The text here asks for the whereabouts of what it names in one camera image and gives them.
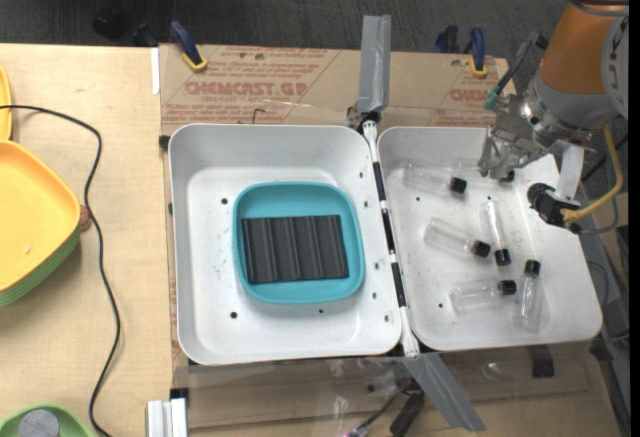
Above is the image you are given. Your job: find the grey can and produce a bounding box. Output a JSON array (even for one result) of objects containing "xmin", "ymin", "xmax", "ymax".
[{"xmin": 18, "ymin": 408, "xmax": 62, "ymax": 437}]

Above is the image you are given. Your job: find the black block with thin wires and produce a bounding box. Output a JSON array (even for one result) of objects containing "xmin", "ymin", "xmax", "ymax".
[{"xmin": 347, "ymin": 105, "xmax": 382, "ymax": 131}]

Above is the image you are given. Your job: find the teal plate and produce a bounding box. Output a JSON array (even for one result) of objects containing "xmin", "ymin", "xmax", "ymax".
[{"xmin": 232, "ymin": 181, "xmax": 367, "ymax": 305}]

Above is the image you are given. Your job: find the black ribbed rack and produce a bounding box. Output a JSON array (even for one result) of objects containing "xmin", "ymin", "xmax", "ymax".
[{"xmin": 240, "ymin": 214, "xmax": 351, "ymax": 286}]

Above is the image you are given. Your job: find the black cylinder on white bracket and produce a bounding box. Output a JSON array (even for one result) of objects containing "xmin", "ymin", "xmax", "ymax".
[{"xmin": 526, "ymin": 144, "xmax": 586, "ymax": 229}]

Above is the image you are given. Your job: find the brown cardboard board red print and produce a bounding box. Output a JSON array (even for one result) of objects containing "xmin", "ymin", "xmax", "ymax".
[{"xmin": 158, "ymin": 43, "xmax": 617, "ymax": 430}]

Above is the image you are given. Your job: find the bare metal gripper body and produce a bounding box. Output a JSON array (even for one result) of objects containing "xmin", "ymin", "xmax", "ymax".
[{"xmin": 483, "ymin": 92, "xmax": 557, "ymax": 170}]

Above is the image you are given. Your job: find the thin black and white rod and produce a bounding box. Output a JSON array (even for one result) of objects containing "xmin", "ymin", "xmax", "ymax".
[{"xmin": 360, "ymin": 120, "xmax": 421, "ymax": 359}]

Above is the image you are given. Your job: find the white plastic tray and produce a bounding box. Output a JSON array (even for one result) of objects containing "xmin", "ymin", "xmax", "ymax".
[
  {"xmin": 375, "ymin": 126, "xmax": 604, "ymax": 354},
  {"xmin": 167, "ymin": 123, "xmax": 404, "ymax": 367}
]

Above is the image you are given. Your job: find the yellow plate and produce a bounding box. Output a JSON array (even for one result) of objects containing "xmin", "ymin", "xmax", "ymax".
[{"xmin": 0, "ymin": 139, "xmax": 83, "ymax": 294}]

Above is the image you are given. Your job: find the green plate stack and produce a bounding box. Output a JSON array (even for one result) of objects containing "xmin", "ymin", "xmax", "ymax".
[{"xmin": 0, "ymin": 223, "xmax": 83, "ymax": 309}]

